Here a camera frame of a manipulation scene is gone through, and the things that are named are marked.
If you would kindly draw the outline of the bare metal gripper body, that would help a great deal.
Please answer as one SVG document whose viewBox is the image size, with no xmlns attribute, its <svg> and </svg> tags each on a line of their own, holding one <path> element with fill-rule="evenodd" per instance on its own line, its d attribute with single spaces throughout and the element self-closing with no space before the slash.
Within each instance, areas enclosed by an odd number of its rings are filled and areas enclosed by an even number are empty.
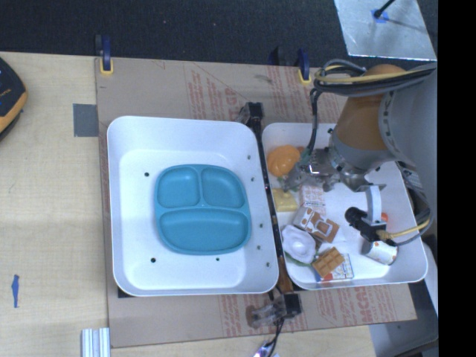
<svg viewBox="0 0 476 357">
<path fill-rule="evenodd" d="M 340 182 L 353 192 L 365 191 L 372 185 L 366 179 L 367 172 L 347 163 L 334 149 L 326 147 L 312 151 L 309 160 L 303 165 L 308 177 L 303 184 L 322 189 L 325 178 L 340 178 Z"/>
</svg>

